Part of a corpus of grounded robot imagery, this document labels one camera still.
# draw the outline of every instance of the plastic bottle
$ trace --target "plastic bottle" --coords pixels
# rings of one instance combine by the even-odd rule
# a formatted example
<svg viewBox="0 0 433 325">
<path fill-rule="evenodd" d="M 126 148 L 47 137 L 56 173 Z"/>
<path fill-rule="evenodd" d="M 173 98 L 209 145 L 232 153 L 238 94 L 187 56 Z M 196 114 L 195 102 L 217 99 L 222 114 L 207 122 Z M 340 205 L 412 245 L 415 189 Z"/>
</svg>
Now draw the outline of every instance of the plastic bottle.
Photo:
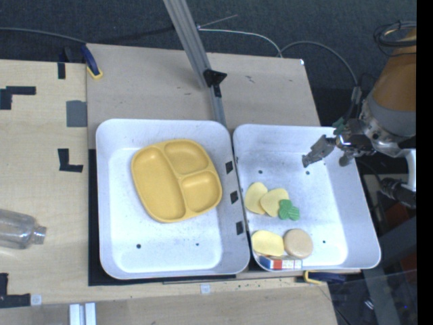
<svg viewBox="0 0 433 325">
<path fill-rule="evenodd" d="M 26 249 L 42 244 L 47 228 L 30 215 L 0 209 L 0 246 Z"/>
</svg>

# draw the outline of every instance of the black clamp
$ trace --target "black clamp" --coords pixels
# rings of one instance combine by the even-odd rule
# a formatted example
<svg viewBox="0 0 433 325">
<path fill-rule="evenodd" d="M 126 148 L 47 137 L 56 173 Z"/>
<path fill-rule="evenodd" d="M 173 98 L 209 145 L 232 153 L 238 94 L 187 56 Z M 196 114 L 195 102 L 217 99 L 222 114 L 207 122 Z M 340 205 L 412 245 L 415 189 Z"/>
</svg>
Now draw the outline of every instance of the black clamp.
<svg viewBox="0 0 433 325">
<path fill-rule="evenodd" d="M 203 76 L 208 87 L 214 87 L 215 96 L 217 98 L 221 98 L 221 90 L 219 85 L 222 81 L 224 81 L 225 77 L 227 77 L 227 73 L 211 70 L 208 68 L 203 72 Z"/>
<path fill-rule="evenodd" d="M 7 294 L 7 276 L 8 274 L 0 274 L 0 308 L 30 306 L 30 294 Z"/>
</svg>

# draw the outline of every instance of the yellow plate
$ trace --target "yellow plate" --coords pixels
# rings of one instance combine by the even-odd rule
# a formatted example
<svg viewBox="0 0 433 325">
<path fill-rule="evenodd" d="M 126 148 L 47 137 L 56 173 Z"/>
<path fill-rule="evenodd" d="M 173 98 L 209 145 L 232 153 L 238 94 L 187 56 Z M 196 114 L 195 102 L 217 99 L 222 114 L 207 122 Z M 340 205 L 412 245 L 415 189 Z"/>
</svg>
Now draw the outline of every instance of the yellow plate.
<svg viewBox="0 0 433 325">
<path fill-rule="evenodd" d="M 132 159 L 131 172 L 144 208 L 162 223 L 203 214 L 218 205 L 223 195 L 209 155 L 190 139 L 140 149 Z"/>
</svg>

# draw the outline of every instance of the wooden table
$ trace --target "wooden table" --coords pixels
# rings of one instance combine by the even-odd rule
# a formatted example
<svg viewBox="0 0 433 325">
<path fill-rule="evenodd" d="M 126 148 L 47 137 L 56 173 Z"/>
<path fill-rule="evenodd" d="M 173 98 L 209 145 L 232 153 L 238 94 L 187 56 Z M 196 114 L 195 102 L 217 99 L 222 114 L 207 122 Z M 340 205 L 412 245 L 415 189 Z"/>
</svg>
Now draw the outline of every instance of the wooden table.
<svg viewBox="0 0 433 325">
<path fill-rule="evenodd" d="M 87 158 L 98 124 L 113 117 L 212 119 L 207 91 L 182 51 L 88 47 L 104 72 L 98 81 L 83 64 L 65 64 L 66 78 L 59 79 L 56 63 L 0 61 L 0 89 L 37 88 L 36 95 L 13 95 L 12 109 L 0 110 L 0 208 L 33 215 L 48 228 L 43 245 L 0 248 L 8 293 L 41 295 L 44 305 L 97 301 L 98 319 L 107 319 L 102 324 L 142 324 L 144 313 L 149 324 L 170 324 L 174 317 L 179 324 L 288 317 L 336 324 L 326 284 L 297 283 L 289 274 L 245 271 L 234 280 L 206 282 L 208 295 L 201 295 L 203 282 L 88 286 Z M 229 74 L 221 90 L 230 131 L 243 123 L 319 125 L 299 60 L 208 56 L 215 70 Z M 74 100 L 87 103 L 87 127 L 67 126 L 66 102 Z M 71 165 L 84 165 L 81 173 L 59 171 L 59 148 L 69 149 Z M 34 307 L 0 310 L 0 324 L 24 323 L 34 314 Z"/>
</svg>

